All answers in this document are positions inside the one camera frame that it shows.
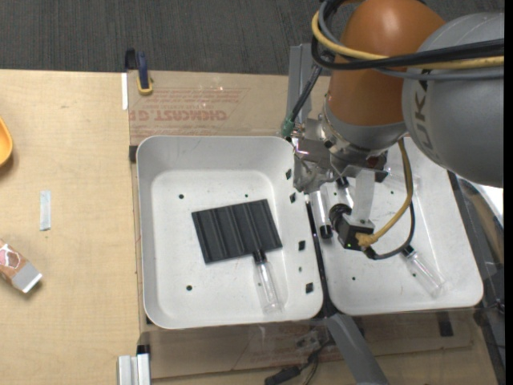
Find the wooden tabletop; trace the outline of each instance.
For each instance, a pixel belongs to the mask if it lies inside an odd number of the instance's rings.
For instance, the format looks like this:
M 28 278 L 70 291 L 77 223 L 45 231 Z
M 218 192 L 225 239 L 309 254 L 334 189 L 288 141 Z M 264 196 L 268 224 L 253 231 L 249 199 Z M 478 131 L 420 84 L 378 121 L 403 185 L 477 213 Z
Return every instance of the wooden tabletop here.
M 29 294 L 0 281 L 0 383 L 115 384 L 118 356 L 133 355 L 139 338 L 121 75 L 0 71 L 0 84 L 0 116 L 14 140 L 12 159 L 0 168 L 0 237 L 43 275 Z M 51 192 L 47 231 L 39 230 L 42 190 Z M 467 348 L 387 355 L 378 363 L 391 383 L 495 383 L 482 333 L 469 327 Z M 275 371 L 156 383 L 261 384 Z M 311 382 L 322 383 L 354 380 L 337 361 L 323 364 Z

